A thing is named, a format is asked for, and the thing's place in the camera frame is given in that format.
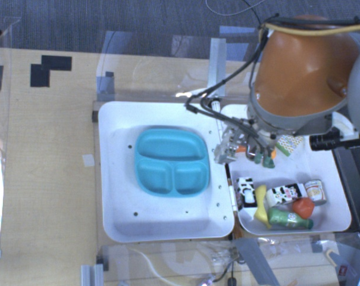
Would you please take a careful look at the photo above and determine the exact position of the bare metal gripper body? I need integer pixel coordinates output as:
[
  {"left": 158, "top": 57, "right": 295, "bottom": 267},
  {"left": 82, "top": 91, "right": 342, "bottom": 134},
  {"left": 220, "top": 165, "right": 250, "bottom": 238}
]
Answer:
[{"left": 237, "top": 125, "right": 277, "bottom": 160}]

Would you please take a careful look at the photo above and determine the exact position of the thin black and white rod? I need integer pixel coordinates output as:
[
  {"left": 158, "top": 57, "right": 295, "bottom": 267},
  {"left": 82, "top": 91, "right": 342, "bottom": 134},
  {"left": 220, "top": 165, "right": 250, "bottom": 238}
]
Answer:
[{"left": 209, "top": 98, "right": 238, "bottom": 213}]

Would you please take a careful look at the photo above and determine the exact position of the yellow and green patterned packet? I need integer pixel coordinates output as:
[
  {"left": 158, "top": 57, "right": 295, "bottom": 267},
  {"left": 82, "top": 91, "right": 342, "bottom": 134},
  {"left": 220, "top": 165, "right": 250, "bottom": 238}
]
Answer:
[{"left": 275, "top": 134, "right": 305, "bottom": 157}]

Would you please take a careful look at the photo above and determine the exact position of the black and white cow carton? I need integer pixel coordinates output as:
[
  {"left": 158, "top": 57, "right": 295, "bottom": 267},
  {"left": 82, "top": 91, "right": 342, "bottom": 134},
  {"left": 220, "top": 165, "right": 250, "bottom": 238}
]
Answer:
[{"left": 235, "top": 176, "right": 259, "bottom": 212}]

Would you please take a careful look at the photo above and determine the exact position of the blue divided plate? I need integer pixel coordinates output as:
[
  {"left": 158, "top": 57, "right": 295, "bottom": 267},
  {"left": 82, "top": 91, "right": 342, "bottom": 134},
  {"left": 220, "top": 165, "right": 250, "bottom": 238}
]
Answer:
[{"left": 134, "top": 128, "right": 211, "bottom": 198}]

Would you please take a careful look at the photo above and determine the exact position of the white cow print carton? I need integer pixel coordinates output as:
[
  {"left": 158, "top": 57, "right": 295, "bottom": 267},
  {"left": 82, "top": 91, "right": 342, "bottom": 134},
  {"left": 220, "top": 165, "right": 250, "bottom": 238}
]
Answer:
[{"left": 265, "top": 182, "right": 308, "bottom": 209}]

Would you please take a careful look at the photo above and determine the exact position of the yellow banana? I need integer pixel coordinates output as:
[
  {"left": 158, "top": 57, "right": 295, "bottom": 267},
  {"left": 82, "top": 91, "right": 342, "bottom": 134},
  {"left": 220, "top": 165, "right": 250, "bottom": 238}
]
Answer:
[{"left": 253, "top": 184, "right": 273, "bottom": 230}]

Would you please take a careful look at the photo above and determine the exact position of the white and yellow can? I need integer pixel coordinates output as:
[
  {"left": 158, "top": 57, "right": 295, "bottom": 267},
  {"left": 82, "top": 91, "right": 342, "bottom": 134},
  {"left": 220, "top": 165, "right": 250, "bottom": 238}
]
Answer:
[{"left": 303, "top": 179, "right": 327, "bottom": 206}]

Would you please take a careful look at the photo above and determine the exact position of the red toy tomato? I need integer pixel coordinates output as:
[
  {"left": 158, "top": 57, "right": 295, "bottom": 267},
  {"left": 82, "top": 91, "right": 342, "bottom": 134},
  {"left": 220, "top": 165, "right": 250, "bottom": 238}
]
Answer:
[{"left": 292, "top": 197, "right": 315, "bottom": 220}]

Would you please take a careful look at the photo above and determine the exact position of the green bottle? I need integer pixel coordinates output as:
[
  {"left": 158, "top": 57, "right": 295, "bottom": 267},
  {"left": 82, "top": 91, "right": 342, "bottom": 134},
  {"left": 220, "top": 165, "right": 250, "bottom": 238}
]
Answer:
[{"left": 267, "top": 207, "right": 315, "bottom": 231}]

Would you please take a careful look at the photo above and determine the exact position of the white plastic tray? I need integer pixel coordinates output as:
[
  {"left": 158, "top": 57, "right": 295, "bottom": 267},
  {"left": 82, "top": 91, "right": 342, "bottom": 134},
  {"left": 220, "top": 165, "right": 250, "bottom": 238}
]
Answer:
[
  {"left": 220, "top": 104, "right": 353, "bottom": 237},
  {"left": 98, "top": 101, "right": 236, "bottom": 244}
]

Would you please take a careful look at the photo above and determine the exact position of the black cylinder on white bracket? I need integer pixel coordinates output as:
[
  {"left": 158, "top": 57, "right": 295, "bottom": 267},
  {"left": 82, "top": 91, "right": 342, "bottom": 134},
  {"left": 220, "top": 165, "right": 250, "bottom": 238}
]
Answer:
[{"left": 309, "top": 111, "right": 360, "bottom": 152}]

